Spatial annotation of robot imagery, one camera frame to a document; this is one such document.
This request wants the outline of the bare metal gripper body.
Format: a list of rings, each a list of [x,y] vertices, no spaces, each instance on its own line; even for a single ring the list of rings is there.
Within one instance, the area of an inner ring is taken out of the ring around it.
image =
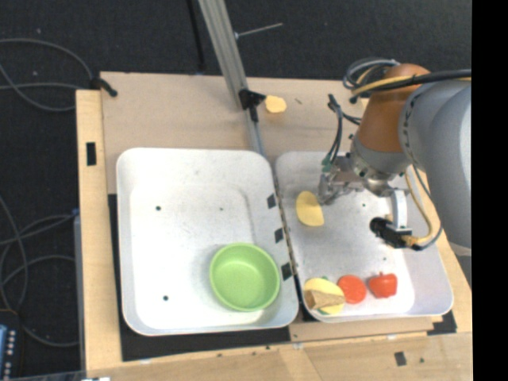
[[[365,158],[358,153],[327,154],[321,162],[321,179],[328,180],[329,193],[339,187],[343,190],[342,195],[367,190],[386,197],[393,191],[389,182],[397,174],[398,163],[389,156]]]

